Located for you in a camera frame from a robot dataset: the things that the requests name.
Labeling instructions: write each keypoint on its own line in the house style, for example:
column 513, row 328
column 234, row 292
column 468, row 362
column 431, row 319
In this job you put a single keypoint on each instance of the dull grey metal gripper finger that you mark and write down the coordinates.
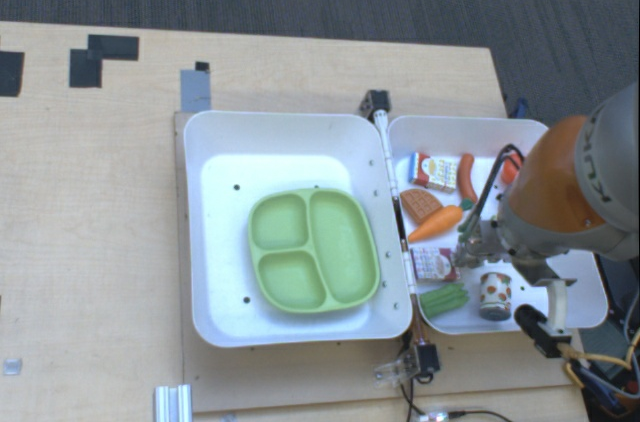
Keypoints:
column 461, row 257

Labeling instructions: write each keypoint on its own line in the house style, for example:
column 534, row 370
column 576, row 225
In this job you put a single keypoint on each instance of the red and white carton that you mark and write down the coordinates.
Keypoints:
column 435, row 172
column 432, row 265

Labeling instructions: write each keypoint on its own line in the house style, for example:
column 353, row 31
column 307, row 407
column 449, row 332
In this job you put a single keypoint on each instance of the white can with red print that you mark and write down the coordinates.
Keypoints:
column 495, row 295

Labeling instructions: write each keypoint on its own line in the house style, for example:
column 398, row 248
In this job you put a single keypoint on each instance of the small clear plastic square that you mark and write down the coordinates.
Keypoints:
column 13, row 367

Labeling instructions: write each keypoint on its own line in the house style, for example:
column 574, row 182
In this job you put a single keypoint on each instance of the green beans bundle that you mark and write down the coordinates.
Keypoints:
column 442, row 301

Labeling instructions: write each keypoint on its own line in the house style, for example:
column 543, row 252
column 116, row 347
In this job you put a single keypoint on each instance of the white plastic tray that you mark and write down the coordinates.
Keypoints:
column 500, row 135
column 220, row 260

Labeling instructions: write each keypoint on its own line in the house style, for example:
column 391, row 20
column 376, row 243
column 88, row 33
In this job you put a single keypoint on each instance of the black cylinder on white bracket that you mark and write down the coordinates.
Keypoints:
column 542, row 327

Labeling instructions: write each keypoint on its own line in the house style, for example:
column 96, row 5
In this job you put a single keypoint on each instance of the red sausage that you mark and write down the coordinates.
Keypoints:
column 466, row 175

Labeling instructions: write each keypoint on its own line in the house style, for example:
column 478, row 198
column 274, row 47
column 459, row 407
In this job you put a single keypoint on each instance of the orange carrot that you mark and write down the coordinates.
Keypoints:
column 437, row 222

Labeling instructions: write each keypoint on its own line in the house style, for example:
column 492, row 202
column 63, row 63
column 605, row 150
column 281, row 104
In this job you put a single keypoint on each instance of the thin black and white rod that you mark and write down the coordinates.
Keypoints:
column 389, row 160

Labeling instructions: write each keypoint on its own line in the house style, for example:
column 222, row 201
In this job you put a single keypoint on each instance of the green divided plate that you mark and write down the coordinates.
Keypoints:
column 340, row 250

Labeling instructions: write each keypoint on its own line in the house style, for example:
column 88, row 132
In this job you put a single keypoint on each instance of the orange round toy food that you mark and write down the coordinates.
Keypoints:
column 509, row 171

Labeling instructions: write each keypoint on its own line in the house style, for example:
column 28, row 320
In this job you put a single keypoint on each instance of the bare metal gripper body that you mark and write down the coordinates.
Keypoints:
column 492, row 246

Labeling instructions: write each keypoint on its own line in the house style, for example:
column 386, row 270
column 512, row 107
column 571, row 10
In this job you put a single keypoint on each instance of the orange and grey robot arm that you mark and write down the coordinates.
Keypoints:
column 555, row 180

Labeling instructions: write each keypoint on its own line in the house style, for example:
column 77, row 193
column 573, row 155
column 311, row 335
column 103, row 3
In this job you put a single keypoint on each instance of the brown waffle biscuit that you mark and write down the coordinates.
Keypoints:
column 420, row 205

